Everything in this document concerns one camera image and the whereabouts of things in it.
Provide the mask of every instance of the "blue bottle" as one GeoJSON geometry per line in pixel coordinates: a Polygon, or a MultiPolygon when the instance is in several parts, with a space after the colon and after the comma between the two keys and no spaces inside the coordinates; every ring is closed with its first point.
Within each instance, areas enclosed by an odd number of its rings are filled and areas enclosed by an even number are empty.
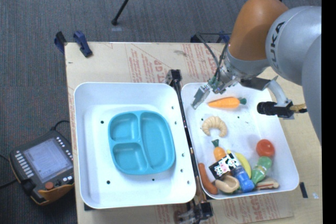
{"type": "Polygon", "coordinates": [[[231,170],[231,173],[238,179],[242,192],[248,193],[255,188],[253,181],[248,177],[247,172],[241,165],[236,166],[236,168],[231,170]]]}

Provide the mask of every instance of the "blue plate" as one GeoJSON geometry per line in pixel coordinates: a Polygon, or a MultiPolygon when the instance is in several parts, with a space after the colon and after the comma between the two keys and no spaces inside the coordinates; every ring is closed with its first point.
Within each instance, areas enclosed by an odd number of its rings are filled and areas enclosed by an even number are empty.
{"type": "Polygon", "coordinates": [[[125,174],[160,173],[175,162],[170,127],[156,112],[120,113],[111,119],[108,136],[113,162],[125,174]]]}

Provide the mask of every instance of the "toy carrot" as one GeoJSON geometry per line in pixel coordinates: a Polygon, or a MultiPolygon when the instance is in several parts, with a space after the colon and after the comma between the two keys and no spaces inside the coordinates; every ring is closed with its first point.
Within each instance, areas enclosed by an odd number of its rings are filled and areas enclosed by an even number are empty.
{"type": "Polygon", "coordinates": [[[214,155],[216,161],[219,161],[220,159],[224,158],[226,156],[225,150],[219,146],[219,139],[211,141],[215,147],[214,149],[214,155]]]}
{"type": "Polygon", "coordinates": [[[208,103],[212,108],[236,108],[240,104],[246,104],[245,98],[224,97],[208,103]]]}

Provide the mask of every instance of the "white tray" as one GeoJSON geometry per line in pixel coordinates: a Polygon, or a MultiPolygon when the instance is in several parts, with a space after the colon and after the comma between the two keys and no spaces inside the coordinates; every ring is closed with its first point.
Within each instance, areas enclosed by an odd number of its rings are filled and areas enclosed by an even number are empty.
{"type": "Polygon", "coordinates": [[[96,209],[179,204],[194,198],[196,183],[175,90],[163,83],[86,82],[74,93],[80,193],[96,209]],[[108,124],[122,112],[161,114],[172,131],[175,162],[166,171],[129,175],[112,160],[108,124]]]}
{"type": "MultiPolygon", "coordinates": [[[[276,152],[272,158],[272,167],[267,172],[267,175],[279,183],[279,188],[277,189],[254,190],[249,193],[231,195],[221,191],[217,195],[212,195],[205,189],[204,191],[214,199],[226,199],[295,189],[299,184],[299,174],[279,118],[277,116],[261,115],[257,112],[257,104],[259,102],[272,101],[269,91],[254,90],[237,84],[228,88],[223,94],[214,94],[211,91],[207,99],[195,110],[192,108],[191,103],[194,101],[194,95],[198,88],[204,84],[189,83],[181,91],[196,161],[204,163],[206,168],[216,162],[213,154],[214,145],[211,141],[218,138],[219,145],[222,148],[242,153],[249,161],[251,168],[253,168],[259,158],[256,152],[257,142],[260,139],[269,139],[273,143],[276,152]],[[235,109],[216,109],[207,105],[207,102],[230,96],[246,98],[247,103],[246,105],[240,104],[235,109]],[[226,136],[219,137],[219,130],[217,129],[211,129],[211,136],[207,136],[202,131],[202,119],[205,120],[212,115],[219,116],[226,123],[228,128],[226,136]]],[[[209,169],[207,169],[207,175],[211,181],[215,180],[209,169]]]]}

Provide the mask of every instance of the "orange button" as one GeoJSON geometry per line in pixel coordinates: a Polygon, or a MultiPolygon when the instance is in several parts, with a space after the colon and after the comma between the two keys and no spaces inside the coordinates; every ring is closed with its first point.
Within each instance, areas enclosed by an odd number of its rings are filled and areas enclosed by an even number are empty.
{"type": "Polygon", "coordinates": [[[54,188],[54,183],[53,182],[47,182],[45,184],[46,190],[51,190],[54,188]]]}

